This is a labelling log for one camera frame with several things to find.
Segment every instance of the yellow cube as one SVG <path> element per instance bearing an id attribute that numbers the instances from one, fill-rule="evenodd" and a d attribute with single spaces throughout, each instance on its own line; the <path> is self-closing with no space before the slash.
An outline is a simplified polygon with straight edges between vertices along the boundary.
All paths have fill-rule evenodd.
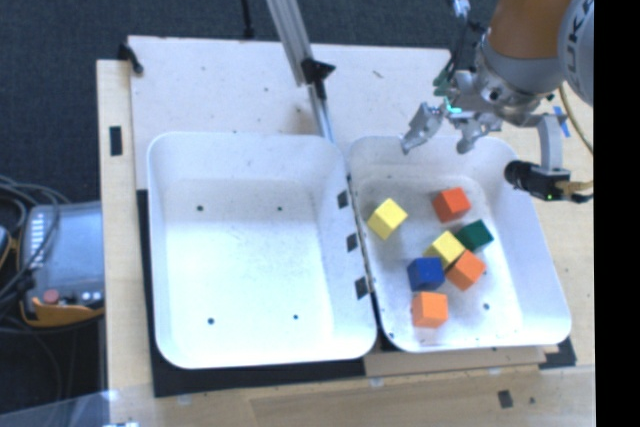
<path id="1" fill-rule="evenodd" d="M 389 235 L 409 217 L 395 201 L 386 199 L 376 208 L 367 221 L 371 228 L 382 239 L 387 240 Z"/>
<path id="2" fill-rule="evenodd" d="M 446 230 L 424 250 L 423 256 L 439 256 L 442 267 L 447 268 L 464 253 L 465 247 L 453 233 Z"/>

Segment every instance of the green cube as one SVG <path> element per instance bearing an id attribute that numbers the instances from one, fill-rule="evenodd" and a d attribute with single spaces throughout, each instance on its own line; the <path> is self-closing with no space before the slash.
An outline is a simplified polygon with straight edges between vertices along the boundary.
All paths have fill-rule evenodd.
<path id="1" fill-rule="evenodd" d="M 481 246 L 493 241 L 493 235 L 484 225 L 482 219 L 467 224 L 456 233 L 456 238 L 469 251 L 475 251 Z"/>

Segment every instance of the white tray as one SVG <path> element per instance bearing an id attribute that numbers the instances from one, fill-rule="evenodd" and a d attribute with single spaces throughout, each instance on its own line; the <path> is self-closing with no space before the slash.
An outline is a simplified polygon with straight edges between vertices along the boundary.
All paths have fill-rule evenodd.
<path id="1" fill-rule="evenodd" d="M 148 152 L 155 337 L 187 368 L 357 358 L 377 336 L 339 150 L 175 132 Z"/>
<path id="2" fill-rule="evenodd" d="M 408 352 L 561 342 L 569 334 L 571 317 L 533 200 L 504 179 L 504 167 L 517 156 L 492 137 L 459 155 L 457 139 L 434 137 L 409 155 L 394 137 L 363 138 L 350 149 L 354 201 L 385 335 Z M 460 220 L 441 223 L 431 200 L 457 186 L 472 209 Z M 409 217 L 383 241 L 366 220 L 386 198 L 393 198 Z M 444 230 L 455 233 L 477 219 L 494 236 L 477 251 L 486 273 L 464 292 L 445 281 L 437 291 L 447 294 L 449 319 L 436 329 L 414 327 L 407 266 Z"/>

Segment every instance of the block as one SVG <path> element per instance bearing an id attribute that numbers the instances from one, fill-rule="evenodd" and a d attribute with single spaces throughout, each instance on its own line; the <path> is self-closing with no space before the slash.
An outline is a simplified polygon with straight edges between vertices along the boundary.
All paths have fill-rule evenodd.
<path id="1" fill-rule="evenodd" d="M 411 322 L 416 327 L 440 327 L 449 318 L 447 296 L 439 292 L 418 292 L 411 301 Z"/>
<path id="2" fill-rule="evenodd" d="M 424 250 L 423 256 L 438 256 L 446 270 L 464 252 L 465 247 L 449 230 L 445 230 Z"/>
<path id="3" fill-rule="evenodd" d="M 487 269 L 487 265 L 473 252 L 466 249 L 446 273 L 447 279 L 464 291 L 476 283 Z"/>
<path id="4" fill-rule="evenodd" d="M 436 290 L 444 283 L 444 269 L 437 256 L 416 258 L 407 267 L 409 284 L 413 292 Z"/>
<path id="5" fill-rule="evenodd" d="M 371 228 L 382 240 L 387 240 L 394 230 L 400 226 L 409 215 L 391 198 L 386 199 L 373 211 L 367 221 Z"/>
<path id="6" fill-rule="evenodd" d="M 493 235 L 491 235 L 482 219 L 463 226 L 456 232 L 456 238 L 469 251 L 475 251 L 493 241 Z"/>
<path id="7" fill-rule="evenodd" d="M 431 204 L 443 223 L 460 219 L 471 210 L 471 202 L 462 187 L 440 191 Z"/>

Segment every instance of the dark floor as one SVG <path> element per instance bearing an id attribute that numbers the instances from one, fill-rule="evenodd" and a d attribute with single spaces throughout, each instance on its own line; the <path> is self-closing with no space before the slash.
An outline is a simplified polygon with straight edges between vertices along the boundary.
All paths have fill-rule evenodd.
<path id="1" fill-rule="evenodd" d="M 488 23 L 497 0 L 470 0 Z M 312 42 L 449 47 L 444 0 L 300 0 Z M 249 0 L 257 39 L 277 39 Z M 95 63 L 128 35 L 242 38 L 240 0 L 0 0 L 0 175 L 99 199 Z M 99 390 L 99 330 L 0 332 L 0 413 Z M 57 383 L 54 368 L 60 368 Z"/>

